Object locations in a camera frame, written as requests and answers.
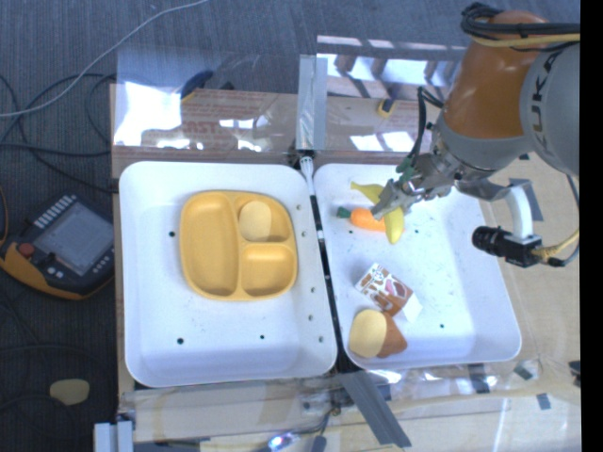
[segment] black connector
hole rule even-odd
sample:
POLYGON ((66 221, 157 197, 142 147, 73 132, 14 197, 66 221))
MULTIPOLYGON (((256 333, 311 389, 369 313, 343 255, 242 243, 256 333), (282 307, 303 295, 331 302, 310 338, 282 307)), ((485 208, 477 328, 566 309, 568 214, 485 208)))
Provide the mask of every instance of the black connector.
POLYGON ((540 263, 538 256, 532 253, 532 250, 542 246, 540 236, 534 236, 523 243, 509 239, 511 236, 511 233, 500 227, 480 226, 473 232, 471 241, 478 250, 504 258, 512 265, 529 267, 540 263))

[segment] toy carrot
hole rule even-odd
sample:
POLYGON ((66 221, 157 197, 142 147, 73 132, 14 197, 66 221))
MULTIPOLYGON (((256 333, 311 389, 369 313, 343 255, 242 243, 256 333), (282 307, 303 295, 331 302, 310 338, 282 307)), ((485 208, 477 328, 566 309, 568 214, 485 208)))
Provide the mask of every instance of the toy carrot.
POLYGON ((351 211, 345 207, 339 206, 337 209, 338 218, 348 218, 354 226, 371 231, 385 231, 385 220, 377 220, 373 217, 370 209, 364 207, 355 207, 351 211))

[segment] black fabric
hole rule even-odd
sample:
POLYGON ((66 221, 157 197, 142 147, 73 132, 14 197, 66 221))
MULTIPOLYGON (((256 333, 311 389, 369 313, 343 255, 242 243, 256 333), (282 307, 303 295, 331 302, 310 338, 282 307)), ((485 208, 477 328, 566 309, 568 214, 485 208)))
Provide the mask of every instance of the black fabric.
MULTIPOLYGON (((5 79, 0 81, 0 113, 16 108, 8 85, 16 105, 28 105, 56 82, 82 72, 159 11, 194 1, 0 0, 0 76, 5 79)), ((213 0, 165 15, 128 42, 275 55, 313 54, 317 35, 466 45, 460 12, 474 1, 530 10, 552 22, 580 20, 580 0, 213 0)), ((117 55, 112 52, 90 69, 96 75, 23 118, 27 140, 70 151, 104 149, 110 123, 108 80, 99 80, 116 71, 117 55), (92 90, 88 109, 100 133, 86 110, 92 90)), ((286 88, 286 82, 279 82, 285 78, 281 73, 265 78, 276 88, 286 88)), ((69 82, 53 87, 37 103, 57 95, 69 82)), ((0 119, 0 135, 9 126, 10 120, 0 119)), ((6 141, 23 140, 21 132, 12 126, 6 141)), ((41 155, 54 168, 95 187, 50 168, 29 151, 0 147, 0 186, 11 232, 31 209, 68 188, 111 212, 111 196, 102 190, 110 184, 108 156, 41 155)), ((58 347, 0 355, 0 450, 91 450, 92 424, 111 415, 116 398, 114 285, 73 302, 32 291, 0 273, 0 350, 36 344, 77 347, 91 357, 58 347), (34 397, 47 394, 50 382, 66 378, 89 379, 92 385, 90 400, 71 408, 72 415, 34 397), (78 442, 47 437, 80 433, 88 436, 78 442)))

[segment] toy banana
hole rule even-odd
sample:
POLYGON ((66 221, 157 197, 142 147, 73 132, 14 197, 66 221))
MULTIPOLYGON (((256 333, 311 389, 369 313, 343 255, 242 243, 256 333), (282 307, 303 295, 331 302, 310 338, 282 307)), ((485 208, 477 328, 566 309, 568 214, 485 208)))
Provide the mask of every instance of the toy banana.
MULTIPOLYGON (((383 191, 380 185, 359 185, 353 181, 350 184, 352 189, 362 192, 373 204, 379 202, 379 195, 383 191)), ((398 242, 404 232, 404 213, 397 207, 383 217, 385 221, 385 234, 391 244, 398 242)))

